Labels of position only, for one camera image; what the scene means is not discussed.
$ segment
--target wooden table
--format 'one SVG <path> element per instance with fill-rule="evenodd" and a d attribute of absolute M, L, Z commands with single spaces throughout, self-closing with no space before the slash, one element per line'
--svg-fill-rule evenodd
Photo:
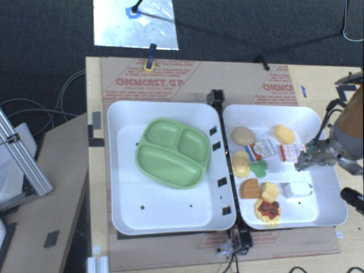
<path fill-rule="evenodd" d="M 359 68 L 343 67 L 316 67 L 289 65 L 289 73 L 295 89 L 299 106 L 307 106 L 318 113 L 320 118 L 325 114 L 327 104 L 337 98 L 334 87 L 341 77 L 347 76 L 348 72 L 358 72 Z M 102 110 L 102 68 L 101 58 L 89 57 L 86 59 L 87 74 L 87 100 L 88 100 L 88 125 L 93 123 L 93 111 Z M 93 131 L 94 138 L 104 137 L 104 127 Z M 89 188 L 91 209 L 91 244 L 93 248 L 92 257 L 99 258 L 108 256 L 109 241 L 107 228 L 107 203 L 106 203 L 106 176 L 105 176 L 105 151 L 103 147 L 89 148 Z M 349 175 L 342 168 L 336 166 L 337 175 L 342 187 L 351 187 L 363 193 L 363 179 Z M 348 220 L 338 227 L 343 239 L 339 239 L 341 253 L 332 255 L 316 255 L 310 257 L 297 257 L 286 259 L 270 259 L 249 262 L 240 262 L 239 269 L 244 273 L 249 272 L 289 272 L 294 266 L 301 266 L 309 273 L 314 272 L 346 272 L 350 267 L 358 266 L 364 268 L 364 219 L 361 214 L 349 206 Z M 229 272 L 235 272 L 232 265 Z M 155 273 L 182 273 L 182 272 L 222 272 L 226 263 L 209 264 L 199 266 L 173 267 L 164 269 L 146 270 Z"/>

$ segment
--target waffle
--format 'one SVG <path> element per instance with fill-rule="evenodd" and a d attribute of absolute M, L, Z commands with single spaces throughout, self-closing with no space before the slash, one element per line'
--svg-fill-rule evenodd
<path fill-rule="evenodd" d="M 260 189 L 256 178 L 248 179 L 240 187 L 240 197 L 242 199 L 260 198 Z"/>

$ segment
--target white tray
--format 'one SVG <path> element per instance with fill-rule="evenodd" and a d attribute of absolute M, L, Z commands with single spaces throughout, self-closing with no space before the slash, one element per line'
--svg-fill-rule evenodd
<path fill-rule="evenodd" d="M 201 183 L 177 189 L 142 174 L 135 152 L 147 125 L 165 117 L 203 132 L 211 146 Z M 111 215 L 117 230 L 127 235 L 226 230 L 236 211 L 217 112 L 207 104 L 119 101 L 107 113 L 110 142 Z M 210 135 L 210 129 L 217 132 Z M 226 184 L 218 186 L 220 179 Z"/>
<path fill-rule="evenodd" d="M 314 166 L 309 171 L 297 172 L 293 163 L 281 160 L 278 140 L 273 136 L 274 127 L 283 124 L 295 132 L 294 143 L 308 143 L 318 132 L 321 121 L 318 115 L 306 107 L 229 105 L 224 110 L 224 123 L 230 156 L 243 150 L 231 139 L 231 132 L 237 126 L 250 128 L 257 139 L 269 139 L 276 151 L 272 157 L 266 158 L 267 176 L 258 179 L 262 183 L 270 181 L 280 190 L 276 199 L 282 215 L 277 225 L 266 225 L 254 213 L 256 199 L 241 199 L 239 205 L 244 221 L 254 229 L 284 229 L 305 226 L 340 225 L 346 221 L 348 210 L 340 197 L 340 184 L 333 166 Z M 249 178 L 235 177 L 237 191 L 241 184 L 255 174 L 250 172 Z M 287 182 L 306 181 L 313 187 L 313 193 L 303 198 L 286 198 L 282 187 Z"/>

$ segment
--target green plate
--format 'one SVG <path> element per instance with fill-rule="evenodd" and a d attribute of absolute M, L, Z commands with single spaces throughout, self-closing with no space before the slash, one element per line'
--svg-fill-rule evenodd
<path fill-rule="evenodd" d="M 135 161 L 145 175 L 172 187 L 188 189 L 204 177 L 210 142 L 200 131 L 168 118 L 158 118 L 145 129 Z"/>

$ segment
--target aluminum profile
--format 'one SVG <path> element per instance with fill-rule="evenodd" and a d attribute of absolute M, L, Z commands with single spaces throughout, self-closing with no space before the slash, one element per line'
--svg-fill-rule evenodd
<path fill-rule="evenodd" d="M 25 177 L 38 196 L 44 196 L 53 190 L 52 184 L 43 175 L 36 161 L 26 149 L 22 140 L 0 108 L 0 144 L 4 144 L 15 159 Z"/>

